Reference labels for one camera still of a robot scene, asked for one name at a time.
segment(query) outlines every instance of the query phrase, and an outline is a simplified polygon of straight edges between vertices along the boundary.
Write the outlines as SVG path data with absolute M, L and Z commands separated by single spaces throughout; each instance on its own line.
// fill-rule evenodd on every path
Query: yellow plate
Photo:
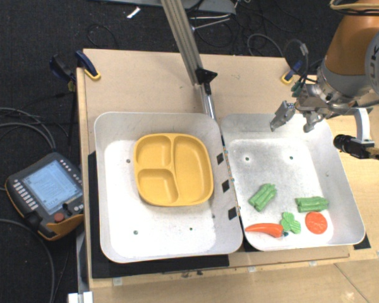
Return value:
M 214 191 L 205 145 L 188 134 L 148 134 L 134 149 L 140 196 L 157 206 L 197 205 Z

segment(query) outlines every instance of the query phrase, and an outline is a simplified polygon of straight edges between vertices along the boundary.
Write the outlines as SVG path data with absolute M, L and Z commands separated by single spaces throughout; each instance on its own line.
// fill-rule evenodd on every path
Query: green clover-shaped toy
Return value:
M 292 231 L 294 234 L 300 234 L 301 224 L 295 220 L 295 216 L 290 212 L 283 212 L 280 224 L 284 231 Z

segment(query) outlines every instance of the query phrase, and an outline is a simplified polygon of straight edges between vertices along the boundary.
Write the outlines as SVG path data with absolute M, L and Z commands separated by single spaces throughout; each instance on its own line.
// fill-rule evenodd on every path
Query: black floor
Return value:
M 325 56 L 341 15 L 330 10 L 330 0 L 251 0 L 237 7 L 237 18 L 200 30 L 198 48 L 206 54 L 250 55 L 247 39 L 252 33 L 266 35 L 283 49 L 299 39 L 309 49 L 310 62 Z M 74 123 L 71 147 L 69 129 L 72 95 L 66 82 L 49 69 L 59 54 L 75 68 L 74 52 L 83 48 L 177 52 L 162 8 L 142 7 L 132 19 L 135 6 L 86 0 L 0 0 L 0 107 L 23 109 L 47 124 L 58 152 L 79 165 L 78 127 Z M 263 38 L 251 40 L 256 56 L 279 56 L 274 44 Z M 290 48 L 290 61 L 299 58 Z M 30 117 L 4 116 L 0 124 L 31 122 Z M 0 129 L 0 186 L 6 178 L 36 162 L 50 151 L 35 131 Z M 0 219 L 22 220 L 6 194 L 0 191 Z M 54 302 L 66 302 L 77 292 L 75 234 L 45 245 L 53 258 Z M 47 253 L 26 230 L 0 222 L 0 303 L 48 302 L 51 268 Z

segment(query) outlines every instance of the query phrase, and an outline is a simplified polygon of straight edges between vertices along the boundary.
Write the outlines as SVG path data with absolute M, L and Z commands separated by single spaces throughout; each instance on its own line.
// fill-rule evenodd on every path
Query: red emergency button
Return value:
M 58 212 L 57 214 L 54 215 L 54 218 L 55 218 L 56 223 L 62 222 L 64 220 L 64 214 L 61 212 Z

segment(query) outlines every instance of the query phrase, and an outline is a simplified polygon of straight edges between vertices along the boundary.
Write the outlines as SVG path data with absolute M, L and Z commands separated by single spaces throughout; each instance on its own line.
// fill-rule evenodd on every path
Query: white tray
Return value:
M 222 121 L 241 220 L 244 228 L 255 223 L 279 223 L 282 212 L 287 211 L 301 223 L 302 231 L 281 238 L 245 232 L 248 242 L 261 251 L 361 242 L 364 225 L 328 124 L 323 121 L 304 133 L 306 120 L 295 114 L 286 125 L 271 132 L 273 117 L 233 114 Z M 275 184 L 277 195 L 258 212 L 248 200 L 265 183 Z M 298 212 L 294 200 L 310 196 L 329 200 L 328 209 L 322 211 L 328 229 L 321 235 L 306 228 L 306 213 Z
M 99 182 L 100 243 L 116 263 L 229 254 L 243 234 L 229 183 L 218 124 L 205 114 L 108 112 L 94 124 Z M 147 204 L 136 188 L 133 148 L 152 133 L 185 133 L 207 147 L 214 194 L 195 206 Z M 230 188 L 224 191 L 222 184 Z

